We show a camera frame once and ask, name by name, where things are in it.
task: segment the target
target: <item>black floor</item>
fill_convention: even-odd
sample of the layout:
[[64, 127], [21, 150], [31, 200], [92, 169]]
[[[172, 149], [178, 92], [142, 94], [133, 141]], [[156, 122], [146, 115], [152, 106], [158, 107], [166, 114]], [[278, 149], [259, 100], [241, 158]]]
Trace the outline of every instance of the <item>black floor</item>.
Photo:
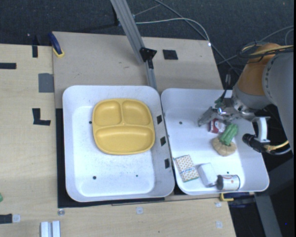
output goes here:
[[[136, 22], [184, 17], [200, 23], [212, 43], [223, 85], [225, 75], [231, 71], [233, 86], [245, 65], [244, 60], [235, 56], [242, 45], [259, 40], [294, 44], [294, 0], [127, 1]], [[138, 28], [145, 37], [203, 40], [203, 29], [191, 25], [175, 20]], [[0, 43], [32, 44], [36, 38], [40, 44], [49, 45], [47, 34], [51, 31], [124, 34], [114, 22], [109, 0], [0, 0]], [[275, 140], [283, 139], [276, 118], [272, 119], [270, 134]], [[271, 171], [292, 157], [292, 153], [280, 157], [265, 155], [264, 160]], [[294, 236], [294, 186], [272, 196], [272, 202], [282, 235]], [[263, 236], [254, 202], [231, 205], [230, 211], [238, 237]]]

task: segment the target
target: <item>white tray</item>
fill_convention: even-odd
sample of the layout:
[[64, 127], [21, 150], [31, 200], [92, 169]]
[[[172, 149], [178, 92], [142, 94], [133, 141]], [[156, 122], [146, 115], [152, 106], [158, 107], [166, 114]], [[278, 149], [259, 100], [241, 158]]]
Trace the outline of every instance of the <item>white tray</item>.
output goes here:
[[[94, 141], [92, 111], [105, 99], [133, 98], [150, 109], [154, 128], [153, 147], [140, 154], [116, 156], [100, 151]], [[80, 202], [169, 195], [175, 185], [167, 144], [160, 95], [149, 86], [82, 86], [63, 94], [66, 190]]]
[[[260, 153], [242, 141], [245, 133], [254, 134], [252, 124], [244, 119], [235, 120], [238, 134], [233, 138], [237, 145], [234, 154], [222, 157], [212, 147], [217, 134], [208, 132], [207, 126], [198, 127], [198, 118], [222, 95], [222, 90], [166, 89], [161, 103], [173, 158], [190, 155], [195, 165], [211, 163], [217, 175], [238, 175], [237, 192], [259, 192], [269, 185], [269, 177]], [[188, 195], [221, 193], [216, 186], [207, 188], [200, 178], [183, 182], [175, 166], [178, 186]]]

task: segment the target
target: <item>wooden table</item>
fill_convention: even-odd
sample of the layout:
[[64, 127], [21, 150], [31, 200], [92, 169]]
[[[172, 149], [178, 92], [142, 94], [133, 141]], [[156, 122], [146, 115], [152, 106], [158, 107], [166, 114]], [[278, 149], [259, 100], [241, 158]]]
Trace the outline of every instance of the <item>wooden table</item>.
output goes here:
[[[0, 44], [0, 63], [17, 65], [0, 69], [0, 215], [21, 217], [0, 225], [0, 236], [39, 236], [45, 221], [60, 221], [62, 237], [235, 236], [228, 204], [216, 197], [64, 208], [59, 216], [55, 94], [38, 90], [38, 75], [54, 74], [52, 48], [38, 46], [34, 58], [31, 46]], [[33, 108], [50, 125], [33, 124]]]

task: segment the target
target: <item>white can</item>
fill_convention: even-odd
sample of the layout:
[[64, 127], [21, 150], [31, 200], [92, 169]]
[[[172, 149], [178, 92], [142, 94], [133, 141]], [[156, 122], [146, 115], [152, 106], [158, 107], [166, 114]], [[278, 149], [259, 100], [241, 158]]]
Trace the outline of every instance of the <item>white can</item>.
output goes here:
[[217, 189], [220, 191], [236, 191], [240, 188], [238, 175], [218, 175]]

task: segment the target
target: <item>yellow plate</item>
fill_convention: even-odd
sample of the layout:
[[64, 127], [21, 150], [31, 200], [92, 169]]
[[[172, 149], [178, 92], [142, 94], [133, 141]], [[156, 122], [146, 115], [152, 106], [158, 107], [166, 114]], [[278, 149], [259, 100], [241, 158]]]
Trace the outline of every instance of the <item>yellow plate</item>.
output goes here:
[[154, 144], [154, 126], [146, 104], [114, 98], [99, 102], [92, 114], [93, 136], [98, 148], [111, 155], [131, 155]]

